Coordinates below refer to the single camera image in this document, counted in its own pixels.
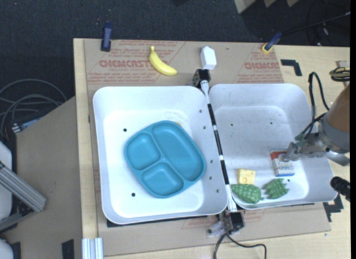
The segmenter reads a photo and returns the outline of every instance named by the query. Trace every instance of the black floor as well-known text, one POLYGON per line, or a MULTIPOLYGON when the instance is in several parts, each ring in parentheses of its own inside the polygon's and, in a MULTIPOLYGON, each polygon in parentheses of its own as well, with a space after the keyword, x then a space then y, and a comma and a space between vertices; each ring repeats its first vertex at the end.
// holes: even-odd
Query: black floor
MULTIPOLYGON (((11 106, 1 98, 63 100, 34 81, 2 90, 18 80, 41 79, 74 96, 73 38, 101 38, 105 20, 113 22, 112 38, 118 39, 266 42, 276 31, 348 11, 350 0, 301 0, 292 7, 278 0, 269 8, 257 0, 242 14, 234 0, 0 0, 0 114, 11 106)), ((350 16, 283 35, 280 44, 348 47, 350 16)))

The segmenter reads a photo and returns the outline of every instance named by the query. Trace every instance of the yellow banana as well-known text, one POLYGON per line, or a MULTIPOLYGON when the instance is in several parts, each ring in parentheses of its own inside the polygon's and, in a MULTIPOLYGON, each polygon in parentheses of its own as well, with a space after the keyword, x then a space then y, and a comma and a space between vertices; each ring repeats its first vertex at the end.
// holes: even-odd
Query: yellow banana
POLYGON ((150 63, 152 66, 159 72, 167 76, 173 76, 177 74, 177 70, 173 67, 165 64, 158 54, 155 51, 155 47, 151 46, 151 53, 150 53, 150 63))

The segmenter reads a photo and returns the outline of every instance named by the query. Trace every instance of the white connector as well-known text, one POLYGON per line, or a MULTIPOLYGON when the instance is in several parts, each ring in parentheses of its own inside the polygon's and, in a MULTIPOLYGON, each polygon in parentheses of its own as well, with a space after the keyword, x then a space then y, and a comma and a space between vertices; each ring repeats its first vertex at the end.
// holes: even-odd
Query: white connector
POLYGON ((210 46, 204 46, 200 52, 201 66, 205 70, 213 70, 216 66, 215 51, 210 46))

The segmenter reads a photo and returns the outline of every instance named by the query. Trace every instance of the yellow cube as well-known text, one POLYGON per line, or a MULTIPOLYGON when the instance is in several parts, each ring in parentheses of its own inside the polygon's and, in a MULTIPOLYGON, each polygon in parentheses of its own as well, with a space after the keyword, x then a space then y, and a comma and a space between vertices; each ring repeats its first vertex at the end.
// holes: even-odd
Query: yellow cube
POLYGON ((254 184, 256 171, 238 169, 238 184, 254 184))

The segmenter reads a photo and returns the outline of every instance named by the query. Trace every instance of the white tray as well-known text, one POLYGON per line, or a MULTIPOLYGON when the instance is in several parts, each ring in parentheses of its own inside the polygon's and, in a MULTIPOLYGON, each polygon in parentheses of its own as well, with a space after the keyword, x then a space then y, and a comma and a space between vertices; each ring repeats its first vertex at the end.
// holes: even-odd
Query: white tray
POLYGON ((117 224, 218 214, 227 205, 223 173, 204 94, 191 86, 104 87, 93 97, 102 208, 117 224), (177 121, 206 160, 202 178, 170 198, 150 195, 125 162, 136 132, 162 120, 177 121))
MULTIPOLYGON (((255 170, 255 185, 260 188, 276 179, 271 150, 286 149, 311 121, 305 93, 292 84, 228 84, 213 86, 209 94, 230 184, 237 183, 239 168, 255 170)), ((327 157, 303 158, 294 161, 293 167, 295 175, 282 177, 289 188, 283 197, 248 204, 234 196, 234 201, 255 209, 327 202, 336 197, 327 157)))

